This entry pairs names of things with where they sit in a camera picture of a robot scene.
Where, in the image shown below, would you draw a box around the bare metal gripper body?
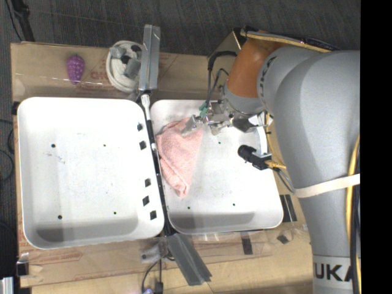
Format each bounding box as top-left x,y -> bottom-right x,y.
206,100 -> 266,134

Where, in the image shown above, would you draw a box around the black cylinder on white bracket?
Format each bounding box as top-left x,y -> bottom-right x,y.
237,115 -> 274,172

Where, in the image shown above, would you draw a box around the purple toy grapes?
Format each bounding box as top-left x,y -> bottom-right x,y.
66,53 -> 86,86

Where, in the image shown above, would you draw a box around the white plastic tray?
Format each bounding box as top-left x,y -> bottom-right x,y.
149,99 -> 284,236
17,96 -> 165,251

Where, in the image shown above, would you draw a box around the brown cardboard board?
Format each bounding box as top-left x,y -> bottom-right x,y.
10,41 -> 314,289

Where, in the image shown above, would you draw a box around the pink towel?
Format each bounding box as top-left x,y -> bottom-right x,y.
155,116 -> 205,198

